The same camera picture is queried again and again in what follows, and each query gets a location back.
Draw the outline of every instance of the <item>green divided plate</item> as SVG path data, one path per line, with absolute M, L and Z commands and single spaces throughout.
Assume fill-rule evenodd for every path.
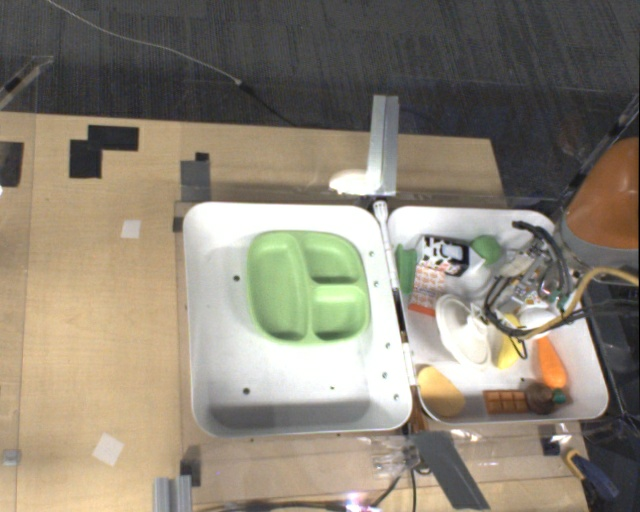
M 348 240 L 315 231 L 258 235 L 247 256 L 251 316 L 272 340 L 353 338 L 369 325 L 362 260 Z

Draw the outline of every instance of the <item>white tape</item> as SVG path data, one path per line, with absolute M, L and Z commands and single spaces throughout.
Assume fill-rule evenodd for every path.
M 141 220 L 125 220 L 122 224 L 120 238 L 140 238 Z
M 118 441 L 115 437 L 112 437 L 105 432 L 100 437 L 100 441 L 98 441 L 92 455 L 100 462 L 104 462 L 109 466 L 115 466 L 123 448 L 124 443 Z

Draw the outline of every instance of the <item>snack package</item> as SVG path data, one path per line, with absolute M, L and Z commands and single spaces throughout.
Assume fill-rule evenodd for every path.
M 436 316 L 436 302 L 444 294 L 445 273 L 435 270 L 421 261 L 416 266 L 413 291 L 409 298 L 409 309 L 417 313 Z
M 469 268 L 471 248 L 460 240 L 422 236 L 416 251 L 421 264 L 450 276 L 459 277 Z

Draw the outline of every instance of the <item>white sink basin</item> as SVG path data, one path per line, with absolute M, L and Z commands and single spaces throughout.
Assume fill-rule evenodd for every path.
M 247 292 L 252 241 L 271 231 L 341 236 L 362 260 L 370 321 L 355 336 L 274 341 Z M 192 406 L 211 435 L 390 430 L 411 394 L 376 220 L 351 206 L 203 203 L 184 222 Z

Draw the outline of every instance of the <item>orange carrot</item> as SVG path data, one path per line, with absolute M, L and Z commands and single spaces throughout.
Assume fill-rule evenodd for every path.
M 561 389 L 567 385 L 567 371 L 546 336 L 538 340 L 538 362 L 542 380 L 551 389 Z

